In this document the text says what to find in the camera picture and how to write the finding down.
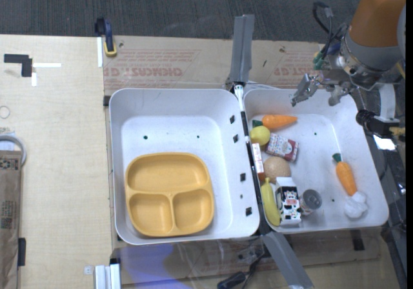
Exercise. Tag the orange carrot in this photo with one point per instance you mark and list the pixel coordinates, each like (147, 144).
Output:
(279, 121)
(346, 176)

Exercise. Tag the yellow banana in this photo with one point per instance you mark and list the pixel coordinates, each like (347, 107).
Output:
(270, 204)

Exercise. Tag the white lumpy toy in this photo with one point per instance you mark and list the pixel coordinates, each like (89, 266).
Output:
(355, 205)

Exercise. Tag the white plastic tray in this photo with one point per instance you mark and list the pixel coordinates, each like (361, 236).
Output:
(180, 133)
(319, 152)

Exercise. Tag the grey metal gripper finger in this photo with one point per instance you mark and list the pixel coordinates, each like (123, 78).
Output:
(306, 87)
(338, 93)

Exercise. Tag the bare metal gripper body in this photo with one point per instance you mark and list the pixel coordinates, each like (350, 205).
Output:
(342, 71)

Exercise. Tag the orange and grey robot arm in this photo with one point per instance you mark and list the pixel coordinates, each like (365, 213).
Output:
(377, 7)

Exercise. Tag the brown paper bag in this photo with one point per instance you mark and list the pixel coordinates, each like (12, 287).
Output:
(9, 216)

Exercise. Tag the tan bread roll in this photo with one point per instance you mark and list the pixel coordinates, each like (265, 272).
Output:
(277, 168)

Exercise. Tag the brown cardboard board red print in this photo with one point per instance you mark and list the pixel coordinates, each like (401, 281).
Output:
(193, 65)

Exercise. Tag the white cow print carton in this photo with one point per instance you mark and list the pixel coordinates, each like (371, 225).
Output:
(288, 204)

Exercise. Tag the white tape roll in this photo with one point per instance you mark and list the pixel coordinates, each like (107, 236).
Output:
(19, 144)

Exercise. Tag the black cylinder on white bracket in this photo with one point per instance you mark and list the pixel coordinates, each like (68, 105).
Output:
(374, 121)

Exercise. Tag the red and white packet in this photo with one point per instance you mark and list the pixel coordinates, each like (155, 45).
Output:
(281, 147)

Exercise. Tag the yellow lemon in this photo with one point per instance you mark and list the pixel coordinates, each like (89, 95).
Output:
(260, 135)

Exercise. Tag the yellow divided plate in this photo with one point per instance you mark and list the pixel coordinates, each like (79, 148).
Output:
(167, 178)

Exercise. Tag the small silver can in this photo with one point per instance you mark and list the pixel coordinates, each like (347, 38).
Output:
(311, 200)

